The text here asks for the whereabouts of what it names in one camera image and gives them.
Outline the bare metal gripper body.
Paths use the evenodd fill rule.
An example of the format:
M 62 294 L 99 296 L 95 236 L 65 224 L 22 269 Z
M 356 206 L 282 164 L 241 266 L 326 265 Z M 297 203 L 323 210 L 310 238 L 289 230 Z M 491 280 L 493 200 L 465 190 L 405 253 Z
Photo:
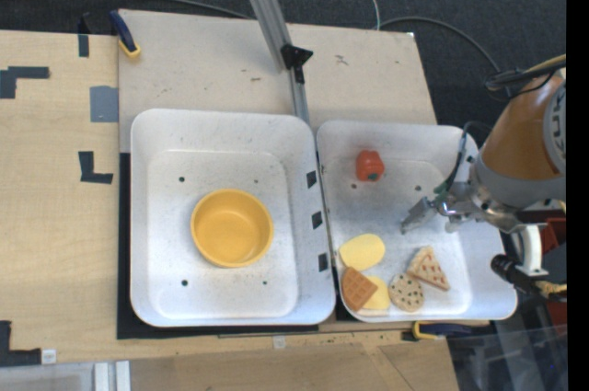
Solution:
M 434 203 L 436 211 L 446 218 L 460 215 L 461 226 L 470 222 L 487 223 L 506 234 L 525 228 L 525 223 L 517 216 L 518 208 L 494 200 L 484 186 L 469 181 L 443 182 L 434 189 Z

